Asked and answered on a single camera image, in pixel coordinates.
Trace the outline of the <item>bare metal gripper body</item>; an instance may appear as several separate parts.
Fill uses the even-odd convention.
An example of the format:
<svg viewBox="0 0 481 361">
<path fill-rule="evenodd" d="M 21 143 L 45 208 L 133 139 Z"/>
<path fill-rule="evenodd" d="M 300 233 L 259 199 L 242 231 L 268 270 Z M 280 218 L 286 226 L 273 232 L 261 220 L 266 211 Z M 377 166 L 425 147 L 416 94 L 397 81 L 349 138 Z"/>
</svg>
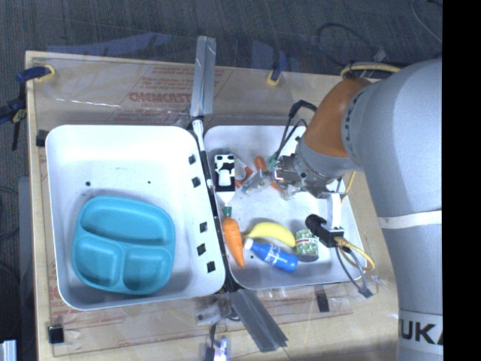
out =
<svg viewBox="0 0 481 361">
<path fill-rule="evenodd" d="M 272 171 L 273 181 L 279 186 L 291 184 L 303 189 L 303 193 L 312 195 L 315 199 L 327 199 L 334 193 L 334 183 L 338 177 L 326 177 L 315 172 L 296 155 L 281 156 Z"/>
</svg>

